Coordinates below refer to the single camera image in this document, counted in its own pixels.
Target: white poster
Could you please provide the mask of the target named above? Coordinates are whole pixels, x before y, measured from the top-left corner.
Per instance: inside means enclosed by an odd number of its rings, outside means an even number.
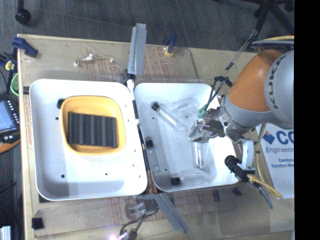
[[[295,198],[294,130],[267,123],[260,144],[275,190],[285,199]]]

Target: screen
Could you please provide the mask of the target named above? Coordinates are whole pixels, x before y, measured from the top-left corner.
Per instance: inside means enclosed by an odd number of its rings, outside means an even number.
[[[0,132],[14,127],[15,123],[7,110],[6,102],[0,101]]]

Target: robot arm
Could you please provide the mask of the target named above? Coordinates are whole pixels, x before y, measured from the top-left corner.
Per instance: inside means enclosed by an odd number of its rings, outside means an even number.
[[[195,122],[189,140],[208,142],[210,138],[227,136],[234,143],[242,143],[242,162],[227,157],[225,164],[239,180],[248,181],[246,174],[254,173],[253,142],[243,134],[263,123],[292,129],[293,96],[294,50],[263,50],[243,68],[220,107],[208,109],[203,120]]]

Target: gray carpet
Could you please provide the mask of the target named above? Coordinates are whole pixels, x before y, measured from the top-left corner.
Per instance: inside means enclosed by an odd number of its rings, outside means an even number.
[[[0,0],[0,54],[12,52],[18,33],[130,42],[136,23],[146,24],[147,44],[176,34],[176,46],[238,51],[257,23],[258,8],[239,0],[25,0],[32,18],[21,25],[15,20],[17,4]],[[283,12],[294,24],[295,12]],[[269,13],[259,39],[286,35]],[[13,183],[13,153],[7,152],[0,155],[0,191]],[[13,188],[0,193],[0,206],[13,209],[13,194]]]

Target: yellow container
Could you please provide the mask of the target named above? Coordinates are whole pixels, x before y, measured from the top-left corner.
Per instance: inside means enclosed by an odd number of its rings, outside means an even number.
[[[69,112],[115,118],[117,147],[69,144],[67,141]],[[111,98],[102,96],[71,96],[63,101],[60,117],[63,142],[78,155],[112,154],[120,151],[126,143],[126,132],[121,109]]]

